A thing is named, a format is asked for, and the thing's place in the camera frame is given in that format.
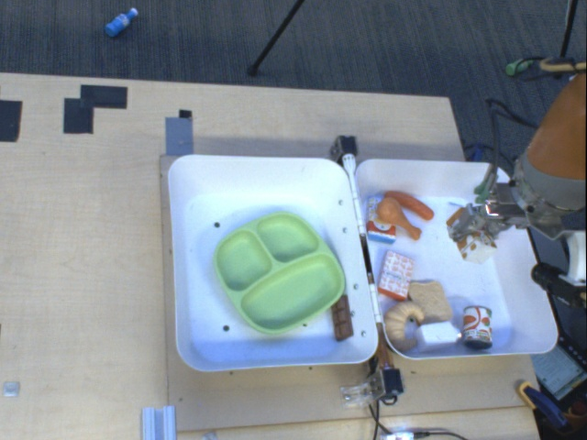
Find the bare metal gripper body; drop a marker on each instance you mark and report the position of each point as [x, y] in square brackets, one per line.
[527, 211]

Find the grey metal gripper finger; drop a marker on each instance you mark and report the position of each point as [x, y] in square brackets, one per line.
[462, 220]
[490, 233]

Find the orange and white carton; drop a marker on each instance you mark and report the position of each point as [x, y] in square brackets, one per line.
[479, 251]

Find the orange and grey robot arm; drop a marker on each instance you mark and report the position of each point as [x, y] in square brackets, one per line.
[557, 135]

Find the orange carrot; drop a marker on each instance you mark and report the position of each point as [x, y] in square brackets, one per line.
[413, 203]

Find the orange chicken drumstick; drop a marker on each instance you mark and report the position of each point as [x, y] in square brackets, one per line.
[390, 211]

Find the white plastic tray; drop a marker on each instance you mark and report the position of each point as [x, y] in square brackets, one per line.
[202, 328]
[518, 310]

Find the red white blue carton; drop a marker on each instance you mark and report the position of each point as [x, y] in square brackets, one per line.
[380, 234]

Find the tan bread slice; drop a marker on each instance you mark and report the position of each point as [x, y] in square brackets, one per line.
[431, 300]

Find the orange and white packet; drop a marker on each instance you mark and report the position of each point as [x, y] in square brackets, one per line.
[396, 275]

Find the orange and white can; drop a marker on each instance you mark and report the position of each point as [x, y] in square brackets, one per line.
[477, 326]

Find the thin black and white rod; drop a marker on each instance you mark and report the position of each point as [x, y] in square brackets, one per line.
[357, 200]

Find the white cube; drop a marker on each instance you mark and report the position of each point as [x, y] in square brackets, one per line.
[435, 336]

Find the tan croissant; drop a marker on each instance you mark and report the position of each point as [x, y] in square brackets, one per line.
[398, 321]

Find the brown chocolate bar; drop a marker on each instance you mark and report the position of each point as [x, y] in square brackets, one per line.
[343, 320]

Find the green divided plate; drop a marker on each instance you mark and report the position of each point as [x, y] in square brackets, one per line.
[284, 291]

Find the black tripod leg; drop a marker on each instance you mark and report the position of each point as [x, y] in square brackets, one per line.
[572, 14]
[284, 23]

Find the blue bottle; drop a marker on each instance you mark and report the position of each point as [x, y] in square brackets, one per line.
[120, 23]

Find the black cylinder on white bracket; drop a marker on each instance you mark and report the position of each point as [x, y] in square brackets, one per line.
[557, 280]

